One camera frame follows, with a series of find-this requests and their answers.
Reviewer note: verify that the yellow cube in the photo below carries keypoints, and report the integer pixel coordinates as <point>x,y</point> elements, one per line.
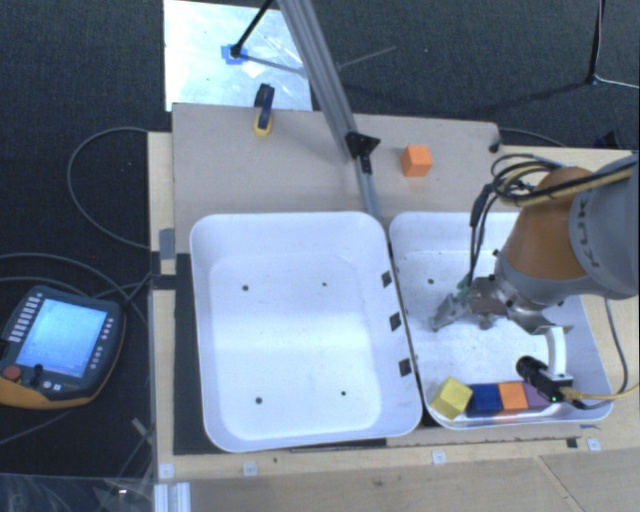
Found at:
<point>451,397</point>

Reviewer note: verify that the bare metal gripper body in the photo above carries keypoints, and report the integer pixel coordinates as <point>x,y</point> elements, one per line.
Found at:
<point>492,297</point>

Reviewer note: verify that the black cylinder on white bracket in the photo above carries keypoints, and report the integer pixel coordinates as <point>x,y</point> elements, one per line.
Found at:
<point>540,376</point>

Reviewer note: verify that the purple cube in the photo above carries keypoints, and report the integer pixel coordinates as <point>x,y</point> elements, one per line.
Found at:
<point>534,400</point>

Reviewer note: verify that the orange cube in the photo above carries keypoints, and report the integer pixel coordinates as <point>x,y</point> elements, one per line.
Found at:
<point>512,396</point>
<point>416,161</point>

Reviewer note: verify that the white plastic tray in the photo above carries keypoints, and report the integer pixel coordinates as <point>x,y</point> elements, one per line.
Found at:
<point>480,350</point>
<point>295,340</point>

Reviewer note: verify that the blue cube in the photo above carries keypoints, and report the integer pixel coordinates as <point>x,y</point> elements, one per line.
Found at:
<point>485,399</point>

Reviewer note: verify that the brown cardboard board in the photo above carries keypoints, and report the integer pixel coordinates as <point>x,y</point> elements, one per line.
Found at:
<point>280,165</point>

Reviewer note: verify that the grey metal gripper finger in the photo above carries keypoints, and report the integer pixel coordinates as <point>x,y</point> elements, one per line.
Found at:
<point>486,321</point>
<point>450,312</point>

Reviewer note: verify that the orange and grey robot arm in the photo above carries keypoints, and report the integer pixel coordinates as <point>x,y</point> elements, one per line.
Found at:
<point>555,235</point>

